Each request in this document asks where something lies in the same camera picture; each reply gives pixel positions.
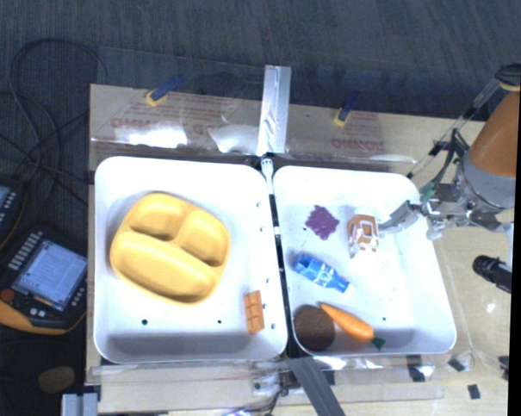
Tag yellow divided plate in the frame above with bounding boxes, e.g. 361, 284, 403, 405
107, 189, 234, 307

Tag brown round doughnut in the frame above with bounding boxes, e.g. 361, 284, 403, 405
291, 303, 338, 353

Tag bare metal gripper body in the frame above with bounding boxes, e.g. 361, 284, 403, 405
417, 183, 506, 244

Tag black cylinder on white bracket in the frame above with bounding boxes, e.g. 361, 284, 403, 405
470, 219, 516, 295

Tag white plastic tray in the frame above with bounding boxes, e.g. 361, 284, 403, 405
84, 153, 297, 373
264, 164, 466, 364

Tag orange biscuit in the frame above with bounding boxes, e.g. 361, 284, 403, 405
241, 289, 268, 337

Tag purple grapes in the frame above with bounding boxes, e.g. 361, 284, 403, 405
303, 203, 342, 243

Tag orange and white carton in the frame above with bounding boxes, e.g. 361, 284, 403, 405
344, 213, 382, 262

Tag blue bottle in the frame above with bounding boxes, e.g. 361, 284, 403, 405
291, 252, 352, 295

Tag brown cardboard board red print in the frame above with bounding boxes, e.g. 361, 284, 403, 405
76, 83, 487, 403

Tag orange carrot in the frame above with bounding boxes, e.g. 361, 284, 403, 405
317, 302, 388, 352

